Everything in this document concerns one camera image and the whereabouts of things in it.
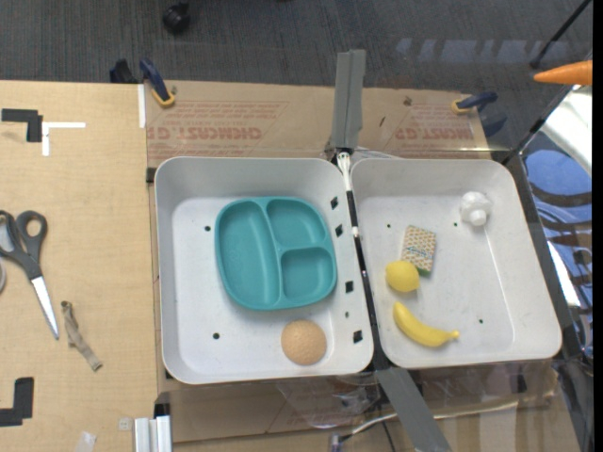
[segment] scissors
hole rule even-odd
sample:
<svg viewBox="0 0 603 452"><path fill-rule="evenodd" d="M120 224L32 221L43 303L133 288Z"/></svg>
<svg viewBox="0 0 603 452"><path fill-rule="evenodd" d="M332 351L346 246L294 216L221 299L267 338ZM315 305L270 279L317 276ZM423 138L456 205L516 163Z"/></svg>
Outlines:
<svg viewBox="0 0 603 452"><path fill-rule="evenodd" d="M31 221L40 224L36 234L30 234L27 230L27 225ZM3 224L7 228L8 243L6 239L0 240L0 255L6 256L24 269L36 290L46 322L58 340L57 319L40 268L41 242L48 230L46 218L35 211L24 211L15 219L11 213L0 210L0 227Z"/></svg>

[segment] brown round object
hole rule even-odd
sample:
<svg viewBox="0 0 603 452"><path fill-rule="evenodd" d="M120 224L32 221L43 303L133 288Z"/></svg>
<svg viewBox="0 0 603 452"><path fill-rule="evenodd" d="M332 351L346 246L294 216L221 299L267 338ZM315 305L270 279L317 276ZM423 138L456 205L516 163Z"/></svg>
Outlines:
<svg viewBox="0 0 603 452"><path fill-rule="evenodd" d="M322 328L310 320L287 323L281 334L286 357L299 365L318 362L327 351L327 337Z"/></svg>

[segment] black scissors handle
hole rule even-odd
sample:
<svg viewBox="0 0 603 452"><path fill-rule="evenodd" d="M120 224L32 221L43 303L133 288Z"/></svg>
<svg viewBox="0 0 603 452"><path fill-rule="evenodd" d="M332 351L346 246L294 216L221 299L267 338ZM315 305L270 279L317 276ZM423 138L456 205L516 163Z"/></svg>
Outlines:
<svg viewBox="0 0 603 452"><path fill-rule="evenodd" d="M40 223L40 230L36 234L29 234L27 231L27 224L32 219ZM48 229L46 218L35 211L25 211L15 220L11 213L0 210L0 221L2 220L6 222L8 239L12 248L7 250L0 245L0 254L21 265L29 280L38 278L41 276L41 268L38 261L40 258L41 241ZM25 242L27 251L24 250L22 239Z"/></svg>

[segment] scissors blade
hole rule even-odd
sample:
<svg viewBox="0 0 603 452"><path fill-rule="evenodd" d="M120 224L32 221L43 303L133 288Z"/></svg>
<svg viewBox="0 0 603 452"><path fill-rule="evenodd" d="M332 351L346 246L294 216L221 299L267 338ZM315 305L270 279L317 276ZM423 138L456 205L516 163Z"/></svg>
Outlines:
<svg viewBox="0 0 603 452"><path fill-rule="evenodd" d="M53 305L50 302L50 295L48 295L48 289L46 288L44 278L42 276L39 276L38 278L34 278L33 280L31 280L31 283L36 289L36 295L38 296L38 301L40 302L40 306L44 311L46 322L48 323L50 330L55 336L55 339L58 340L57 319L55 318L55 312L53 311Z"/></svg>

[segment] gray carpet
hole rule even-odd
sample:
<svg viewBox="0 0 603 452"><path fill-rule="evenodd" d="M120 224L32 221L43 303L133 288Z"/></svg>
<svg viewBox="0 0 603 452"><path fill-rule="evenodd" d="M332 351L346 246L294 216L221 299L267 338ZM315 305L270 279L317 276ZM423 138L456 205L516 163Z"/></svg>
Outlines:
<svg viewBox="0 0 603 452"><path fill-rule="evenodd" d="M108 82L126 58L166 79L334 84L338 52L367 50L366 87L492 90L513 146L559 92L530 59L583 0L192 0L190 29L168 33L177 0L0 0L0 78ZM542 61L584 59L593 4Z"/></svg>

